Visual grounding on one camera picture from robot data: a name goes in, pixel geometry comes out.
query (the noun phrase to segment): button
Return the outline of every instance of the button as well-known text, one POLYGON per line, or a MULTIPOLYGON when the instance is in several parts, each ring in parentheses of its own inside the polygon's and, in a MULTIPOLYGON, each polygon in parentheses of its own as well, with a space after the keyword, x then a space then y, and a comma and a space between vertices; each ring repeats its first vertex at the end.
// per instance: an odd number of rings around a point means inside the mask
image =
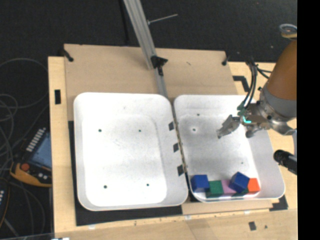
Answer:
POLYGON ((21 164, 20 168, 22 171, 27 172, 30 169, 30 165, 25 162, 21 164))

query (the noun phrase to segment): white tray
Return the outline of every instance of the white tray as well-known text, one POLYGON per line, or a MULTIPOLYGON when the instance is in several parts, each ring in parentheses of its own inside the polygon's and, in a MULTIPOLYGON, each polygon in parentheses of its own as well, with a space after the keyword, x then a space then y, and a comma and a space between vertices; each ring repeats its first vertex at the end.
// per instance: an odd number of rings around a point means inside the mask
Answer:
POLYGON ((285 192, 279 165, 273 159, 273 148, 267 131, 246 138, 246 129, 237 130, 218 139, 217 130, 232 114, 242 95, 181 95, 174 101, 178 131, 182 142, 189 181, 193 175, 205 174, 209 181, 228 180, 241 172, 258 178, 261 191, 244 197, 206 198, 204 192, 192 192, 201 202, 233 199, 277 199, 285 192))
POLYGON ((76 97, 73 110, 77 195, 83 207, 107 211, 185 202, 188 186, 178 172, 182 157, 166 98, 86 92, 76 97))

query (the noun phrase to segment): yellow and black device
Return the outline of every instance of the yellow and black device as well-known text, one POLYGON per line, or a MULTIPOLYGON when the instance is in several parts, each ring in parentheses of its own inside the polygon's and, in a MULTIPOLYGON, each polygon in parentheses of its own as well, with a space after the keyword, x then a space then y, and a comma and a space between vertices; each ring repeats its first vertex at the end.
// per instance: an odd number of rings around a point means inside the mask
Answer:
POLYGON ((22 158, 12 163, 10 174, 29 185, 52 187, 51 139, 45 127, 39 128, 26 143, 22 158))

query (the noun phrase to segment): device screen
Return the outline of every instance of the device screen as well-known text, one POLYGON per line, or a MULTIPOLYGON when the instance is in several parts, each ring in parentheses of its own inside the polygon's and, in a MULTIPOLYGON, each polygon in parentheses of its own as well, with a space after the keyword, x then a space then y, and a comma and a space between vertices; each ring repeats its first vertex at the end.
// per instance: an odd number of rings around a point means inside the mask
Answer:
POLYGON ((41 145, 33 156, 29 160, 32 164, 37 166, 44 166, 49 169, 52 168, 52 158, 51 158, 51 140, 50 134, 46 133, 41 145))

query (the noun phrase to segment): red block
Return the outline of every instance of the red block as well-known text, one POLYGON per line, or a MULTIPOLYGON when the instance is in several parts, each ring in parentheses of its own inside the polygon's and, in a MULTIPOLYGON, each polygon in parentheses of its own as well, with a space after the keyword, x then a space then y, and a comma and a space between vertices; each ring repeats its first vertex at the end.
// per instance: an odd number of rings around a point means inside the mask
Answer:
POLYGON ((249 179, 248 191, 248 194, 255 194, 260 191, 260 186, 257 178, 249 179))

